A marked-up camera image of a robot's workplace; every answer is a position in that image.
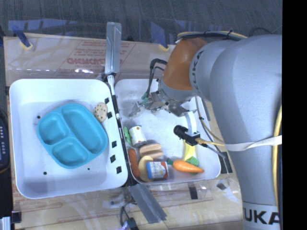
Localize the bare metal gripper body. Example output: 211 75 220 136
143 91 193 117

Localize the blue and red labelled can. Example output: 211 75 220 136
145 161 170 180

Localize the white plastic tray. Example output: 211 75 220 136
114 78 222 185
9 78 129 199

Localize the yellow banana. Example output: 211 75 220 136
183 139 198 161

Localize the brown cardboard board, red print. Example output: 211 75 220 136
3 32 243 230

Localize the orange sausage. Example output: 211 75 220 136
128 148 141 178

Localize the green toy vegetable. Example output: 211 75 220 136
123 126 132 144

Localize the orange carrot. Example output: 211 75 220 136
166 157 205 174

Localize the blue divided plate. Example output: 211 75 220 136
36 103 109 170

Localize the white can with orange dots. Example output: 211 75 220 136
128 125 148 148

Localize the beige chocolate chip biscuit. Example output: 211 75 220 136
93 102 108 123

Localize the pale yellow round bread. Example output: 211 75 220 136
138 155 154 183

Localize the tan hot dog bun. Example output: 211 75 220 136
139 142 164 159

